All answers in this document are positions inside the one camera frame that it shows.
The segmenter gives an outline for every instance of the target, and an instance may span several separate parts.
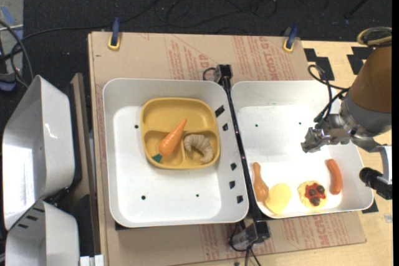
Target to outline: toy sausage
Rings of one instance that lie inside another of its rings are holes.
[[[334,159],[328,159],[326,164],[332,175],[330,192],[331,194],[337,195],[341,192],[342,189],[341,171],[339,170],[338,164],[337,162],[335,162]]]

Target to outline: yellow bowl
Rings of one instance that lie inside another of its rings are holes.
[[[174,152],[162,156],[160,162],[153,159],[159,153],[162,139],[184,118],[187,124],[182,139]],[[142,141],[147,160],[164,169],[198,169],[215,163],[220,156],[218,123],[214,111],[204,101],[193,98],[156,98],[144,104],[140,115]],[[202,153],[196,148],[185,150],[183,139],[191,135],[205,135],[211,143],[214,158],[209,163],[200,161]]]

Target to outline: cardboard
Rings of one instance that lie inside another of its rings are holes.
[[[207,68],[218,64],[232,66],[233,83],[242,80],[310,80],[303,43],[296,39],[293,52],[287,53],[282,49],[283,37],[123,33],[119,50],[112,51],[107,47],[110,35],[109,32],[89,34],[100,246],[105,264],[231,266],[233,261],[241,261],[243,253],[237,253],[228,246],[234,225],[143,229],[120,229],[115,225],[108,202],[102,89],[109,80],[123,77],[200,80]],[[337,64],[338,69],[350,76],[345,76],[339,83],[337,81],[337,85],[348,86],[355,75],[350,68],[347,69],[345,54],[338,54],[340,52],[334,50],[334,44],[308,42],[306,47],[315,47],[315,52],[320,54],[317,46],[324,46],[323,50],[328,51],[331,58],[342,59]],[[341,49],[350,54],[352,45],[342,44]],[[364,158],[366,162],[373,161],[370,165],[381,169],[375,154],[370,156],[361,152],[361,155],[363,161]],[[385,214],[392,213],[392,202],[376,200]],[[359,212],[345,212],[272,220],[268,222],[271,238],[255,246],[254,253],[265,265],[277,265],[277,259],[281,265],[336,265],[337,262],[375,265],[377,261],[388,265],[393,256],[392,223],[384,222],[382,213],[378,216],[372,214],[376,213],[363,216]],[[370,237],[362,226],[368,227]]]

